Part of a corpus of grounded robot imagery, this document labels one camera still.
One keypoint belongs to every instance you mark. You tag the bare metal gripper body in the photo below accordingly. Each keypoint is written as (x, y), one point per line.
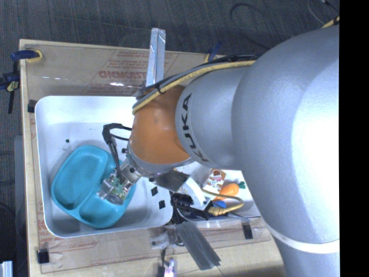
(129, 175)

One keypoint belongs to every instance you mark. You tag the brown cardboard board red print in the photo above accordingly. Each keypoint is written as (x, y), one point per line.
(86, 68)

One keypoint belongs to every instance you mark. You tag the white printed carton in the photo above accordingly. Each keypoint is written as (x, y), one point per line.
(214, 180)

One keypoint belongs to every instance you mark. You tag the orange carrot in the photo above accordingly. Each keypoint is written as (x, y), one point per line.
(229, 190)

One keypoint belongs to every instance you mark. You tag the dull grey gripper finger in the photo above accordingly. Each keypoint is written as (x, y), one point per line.
(117, 199)
(105, 188)

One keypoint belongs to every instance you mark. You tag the blue divided plate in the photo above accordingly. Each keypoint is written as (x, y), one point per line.
(78, 177)

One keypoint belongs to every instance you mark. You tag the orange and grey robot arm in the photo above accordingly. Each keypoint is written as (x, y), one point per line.
(259, 131)

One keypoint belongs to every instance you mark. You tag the small blue object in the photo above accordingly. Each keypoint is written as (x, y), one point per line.
(220, 204)

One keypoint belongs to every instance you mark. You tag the white plastic tray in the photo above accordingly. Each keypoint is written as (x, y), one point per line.
(249, 208)
(75, 117)

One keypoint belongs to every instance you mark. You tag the black cylinder on white bracket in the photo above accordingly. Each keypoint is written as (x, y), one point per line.
(182, 201)

